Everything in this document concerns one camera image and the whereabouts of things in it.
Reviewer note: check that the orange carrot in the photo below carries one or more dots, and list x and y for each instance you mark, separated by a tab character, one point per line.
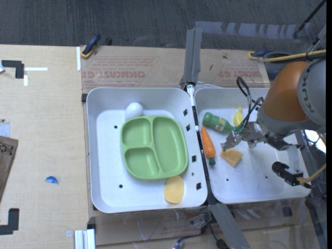
208	144

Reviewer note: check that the yellow cheese wedge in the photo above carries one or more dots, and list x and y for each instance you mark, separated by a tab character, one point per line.
231	157

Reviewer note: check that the yellow banana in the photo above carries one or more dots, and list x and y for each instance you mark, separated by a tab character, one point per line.
237	118

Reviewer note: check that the thin black and white rod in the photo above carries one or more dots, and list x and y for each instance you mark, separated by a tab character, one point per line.
199	136

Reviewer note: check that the green bottle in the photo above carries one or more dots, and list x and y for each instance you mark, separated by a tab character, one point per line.
216	122

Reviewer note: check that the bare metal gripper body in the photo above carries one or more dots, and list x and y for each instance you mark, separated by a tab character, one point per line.
256	135

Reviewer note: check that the white plastic tray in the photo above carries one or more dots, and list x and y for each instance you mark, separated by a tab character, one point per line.
109	185
249	185

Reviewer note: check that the small blue scrap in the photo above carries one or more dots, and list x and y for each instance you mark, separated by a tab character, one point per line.
51	180

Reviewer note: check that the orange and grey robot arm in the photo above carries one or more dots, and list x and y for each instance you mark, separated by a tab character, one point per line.
288	97

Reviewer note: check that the white egg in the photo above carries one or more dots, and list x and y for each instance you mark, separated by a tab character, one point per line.
133	110

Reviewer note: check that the brown cardboard piece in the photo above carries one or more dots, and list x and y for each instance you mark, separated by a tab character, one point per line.
5	159

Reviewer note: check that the brown cardboard board red print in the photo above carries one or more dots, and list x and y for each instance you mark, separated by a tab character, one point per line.
155	66

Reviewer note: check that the green divided plate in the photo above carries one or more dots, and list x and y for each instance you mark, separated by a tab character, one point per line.
166	144

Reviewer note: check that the yellow oval slice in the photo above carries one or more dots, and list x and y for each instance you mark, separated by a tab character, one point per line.
173	190

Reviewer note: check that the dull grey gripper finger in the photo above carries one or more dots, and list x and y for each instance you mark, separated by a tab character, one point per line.
233	136
226	145

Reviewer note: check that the black cylinder on white bracket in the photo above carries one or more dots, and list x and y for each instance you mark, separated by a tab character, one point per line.
285	172

